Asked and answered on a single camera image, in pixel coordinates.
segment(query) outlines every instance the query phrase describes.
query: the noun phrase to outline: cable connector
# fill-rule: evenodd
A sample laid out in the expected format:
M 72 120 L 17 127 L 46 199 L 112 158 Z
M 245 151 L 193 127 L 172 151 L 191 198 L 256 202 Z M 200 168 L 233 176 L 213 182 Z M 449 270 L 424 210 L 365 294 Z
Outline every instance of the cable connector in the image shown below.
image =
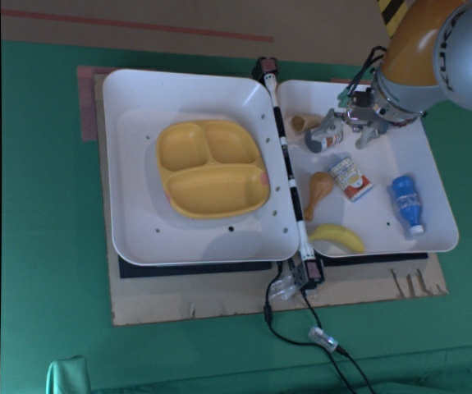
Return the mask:
M 277 59 L 274 57 L 258 58 L 254 68 L 252 69 L 252 78 L 264 85 L 264 76 L 268 73 L 272 73 L 275 76 L 279 73 L 279 70 L 277 69 Z
M 279 296 L 287 300 L 300 289 L 314 289 L 324 280 L 323 261 L 321 259 L 305 260 L 294 267 L 290 274 L 270 286 L 270 298 Z
M 347 86 L 346 88 L 344 88 L 344 90 L 337 96 L 337 100 L 340 101 L 338 103 L 338 107 L 339 108 L 346 108 L 346 106 L 348 105 L 349 103 L 349 99 L 351 97 L 349 96 L 349 87 Z
M 263 307 L 263 313 L 265 317 L 265 323 L 267 323 L 268 325 L 271 325 L 272 324 L 272 307 L 270 306 L 268 302 Z
M 337 340 L 330 337 L 318 326 L 314 326 L 309 330 L 309 338 L 329 353 L 333 353 L 337 348 Z

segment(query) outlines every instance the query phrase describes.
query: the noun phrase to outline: yellow divided plate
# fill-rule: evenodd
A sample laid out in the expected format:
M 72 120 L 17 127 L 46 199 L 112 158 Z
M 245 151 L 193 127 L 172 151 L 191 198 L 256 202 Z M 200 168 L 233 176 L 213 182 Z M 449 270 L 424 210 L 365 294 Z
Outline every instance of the yellow divided plate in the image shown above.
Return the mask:
M 157 162 L 171 206 L 188 218 L 227 218 L 261 207 L 270 185 L 261 153 L 235 122 L 186 121 L 164 129 Z

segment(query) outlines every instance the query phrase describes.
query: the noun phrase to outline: green table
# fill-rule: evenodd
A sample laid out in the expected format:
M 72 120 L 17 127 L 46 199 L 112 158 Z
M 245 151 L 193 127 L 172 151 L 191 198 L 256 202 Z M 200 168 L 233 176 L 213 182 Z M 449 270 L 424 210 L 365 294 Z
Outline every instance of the green table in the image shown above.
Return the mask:
M 80 137 L 76 68 L 249 76 L 254 63 L 2 42 L 1 393 L 44 392 L 48 366 L 75 355 L 86 358 L 94 392 L 342 392 L 321 350 L 278 340 L 261 314 L 112 326 L 98 144 Z M 330 80 L 356 72 L 355 66 L 280 60 L 279 80 Z M 373 383 L 467 393 L 472 112 L 440 103 L 424 125 L 460 231 L 458 246 L 440 254 L 449 295 L 330 307 L 318 314 Z M 277 314 L 274 323 L 303 341 L 314 324 L 306 310 Z M 338 364 L 351 383 L 361 384 L 350 363 Z

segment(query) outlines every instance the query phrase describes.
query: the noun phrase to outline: small food can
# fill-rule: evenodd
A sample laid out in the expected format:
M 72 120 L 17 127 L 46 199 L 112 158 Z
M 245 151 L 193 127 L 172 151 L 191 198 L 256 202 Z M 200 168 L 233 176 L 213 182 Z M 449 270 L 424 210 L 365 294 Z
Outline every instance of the small food can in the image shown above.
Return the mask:
M 369 179 L 348 156 L 331 167 L 328 173 L 351 201 L 356 201 L 373 188 Z
M 335 135 L 325 136 L 320 129 L 305 132 L 305 144 L 313 153 L 323 152 L 325 149 L 340 143 L 343 140 L 343 131 Z

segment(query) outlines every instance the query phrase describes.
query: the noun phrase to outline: black cable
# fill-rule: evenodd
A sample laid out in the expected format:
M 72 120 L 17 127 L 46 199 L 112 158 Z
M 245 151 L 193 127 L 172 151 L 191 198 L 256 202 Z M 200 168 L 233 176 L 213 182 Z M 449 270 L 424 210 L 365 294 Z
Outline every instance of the black cable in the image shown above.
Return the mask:
M 340 355 L 345 356 L 355 366 L 355 368 L 358 370 L 358 372 L 360 373 L 360 375 L 364 379 L 365 383 L 367 384 L 367 387 L 369 387 L 369 390 L 373 394 L 376 394 L 374 392 L 373 386 L 371 385 L 371 383 L 370 383 L 369 379 L 367 378 L 367 375 L 365 375 L 364 371 L 360 368 L 360 366 L 356 363 L 356 361 L 354 359 L 352 359 L 351 355 L 349 355 L 345 349 L 341 349 L 341 350 L 343 350 L 343 351 L 338 351 L 338 353 Z
M 329 351 L 327 351 L 323 346 L 320 346 L 319 344 L 313 343 L 313 342 L 303 342 L 303 341 L 291 340 L 289 338 L 286 338 L 286 337 L 282 336 L 276 330 L 274 330 L 273 325 L 272 325 L 273 311 L 272 311 L 272 307 L 270 306 L 270 301 L 269 301 L 270 289 L 271 289 L 272 285 L 274 284 L 274 282 L 282 275 L 282 272 L 283 272 L 283 263 L 282 262 L 277 262 L 277 275 L 267 286 L 267 291 L 266 291 L 266 296 L 265 296 L 265 306 L 263 307 L 263 312 L 264 312 L 264 316 L 265 316 L 265 322 L 268 325 L 268 329 L 271 331 L 271 333 L 274 336 L 276 336 L 280 340 L 283 340 L 283 341 L 285 341 L 287 343 L 290 343 L 292 345 L 295 345 L 295 346 L 315 346 L 315 347 L 319 347 L 320 349 L 323 349 L 323 351 L 325 353 L 327 353 L 328 358 L 331 360 L 332 365 L 334 366 L 334 369 L 337 371 L 337 373 L 340 376 L 341 380 L 345 383 L 347 388 L 351 391 L 351 394 L 357 394 L 356 391 L 354 391 L 352 386 L 347 381 L 345 375 L 341 372 L 341 370 L 337 366 L 337 363 L 334 360 L 334 358 L 332 357 L 332 354 Z M 316 318 L 316 321 L 318 322 L 318 325 L 321 327 L 318 315 L 314 311 L 314 308 L 312 307 L 312 305 L 310 305 L 309 301 L 306 299 L 305 291 L 302 291 L 302 293 L 304 294 L 305 302 L 307 303 L 307 305 L 309 306 L 309 309 L 312 311 L 314 317 Z
M 374 54 L 377 51 L 383 51 L 383 54 L 375 57 Z M 346 87 L 346 89 L 349 90 L 347 94 L 348 97 L 350 97 L 354 93 L 354 91 L 356 90 L 356 86 L 358 86 L 358 84 L 360 83 L 360 80 L 364 76 L 367 69 L 369 69 L 369 67 L 371 67 L 375 62 L 381 60 L 385 56 L 386 51 L 387 49 L 385 47 L 382 47 L 381 45 L 378 45 L 374 47 L 373 49 L 371 49 L 369 56 L 364 62 L 364 65 L 361 67 L 360 71 L 358 71 L 358 73 L 355 74 L 351 82 Z

